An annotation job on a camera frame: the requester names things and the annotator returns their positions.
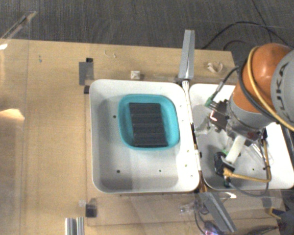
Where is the white plastic tray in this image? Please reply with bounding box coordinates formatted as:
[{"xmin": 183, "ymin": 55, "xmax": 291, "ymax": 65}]
[
  {"xmin": 89, "ymin": 79, "xmax": 201, "ymax": 194},
  {"xmin": 188, "ymin": 83, "xmax": 294, "ymax": 190}
]

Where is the teal plastic bowl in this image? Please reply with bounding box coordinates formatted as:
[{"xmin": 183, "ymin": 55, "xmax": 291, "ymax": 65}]
[{"xmin": 117, "ymin": 94, "xmax": 181, "ymax": 151}]

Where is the thin black and white rod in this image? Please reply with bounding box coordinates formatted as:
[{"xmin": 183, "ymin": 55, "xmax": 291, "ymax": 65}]
[{"xmin": 182, "ymin": 80, "xmax": 204, "ymax": 193}]

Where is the black ribbed rectangular block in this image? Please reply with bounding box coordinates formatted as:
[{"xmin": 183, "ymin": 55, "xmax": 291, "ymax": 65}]
[{"xmin": 128, "ymin": 102, "xmax": 169, "ymax": 148}]

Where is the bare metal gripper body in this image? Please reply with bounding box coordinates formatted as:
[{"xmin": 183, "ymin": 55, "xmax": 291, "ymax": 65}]
[{"xmin": 209, "ymin": 99, "xmax": 263, "ymax": 144}]

